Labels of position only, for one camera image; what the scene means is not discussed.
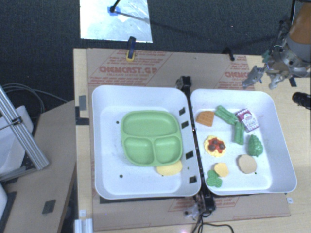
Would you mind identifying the pale yellow round chip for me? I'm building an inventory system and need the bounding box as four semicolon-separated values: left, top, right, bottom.
156;160;183;177

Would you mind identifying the green beans bundle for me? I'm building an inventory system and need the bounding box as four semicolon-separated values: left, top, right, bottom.
214;105;239;126
233;121;245;146

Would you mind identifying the green divided plate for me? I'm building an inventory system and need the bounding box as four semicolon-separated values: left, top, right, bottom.
120;110;184;167

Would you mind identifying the green lettuce leaf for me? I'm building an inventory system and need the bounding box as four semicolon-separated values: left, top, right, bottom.
247;134;264;158

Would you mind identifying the brown cardboard board red print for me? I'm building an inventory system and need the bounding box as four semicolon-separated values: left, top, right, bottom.
86;48;292;232

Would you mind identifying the black block with thin wires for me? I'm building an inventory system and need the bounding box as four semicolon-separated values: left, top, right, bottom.
175;75;193;91
193;194;217;217

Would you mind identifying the thin black rod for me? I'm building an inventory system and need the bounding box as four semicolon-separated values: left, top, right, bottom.
184;86;207;199

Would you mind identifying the orange waffle piece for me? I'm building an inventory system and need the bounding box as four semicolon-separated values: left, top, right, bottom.
195;110;215;128

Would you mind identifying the white plastic tray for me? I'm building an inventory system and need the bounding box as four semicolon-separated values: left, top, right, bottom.
190;88;298;196
91;84;202;200

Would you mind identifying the black cylinder on white bracket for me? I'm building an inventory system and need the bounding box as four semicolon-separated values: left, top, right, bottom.
292;92;311;110

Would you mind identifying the purple and white carton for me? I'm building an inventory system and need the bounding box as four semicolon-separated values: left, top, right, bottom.
235;108;260;133

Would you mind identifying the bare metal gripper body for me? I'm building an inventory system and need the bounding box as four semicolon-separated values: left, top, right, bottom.
263;44;311;79

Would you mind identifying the small yellow chip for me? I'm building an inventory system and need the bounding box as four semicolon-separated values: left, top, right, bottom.
213;162;229;178

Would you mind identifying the green peas cluster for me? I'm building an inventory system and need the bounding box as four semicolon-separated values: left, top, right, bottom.
206;169;223;188

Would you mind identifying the tan round biscuit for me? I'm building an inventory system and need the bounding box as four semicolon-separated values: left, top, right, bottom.
236;154;258;174

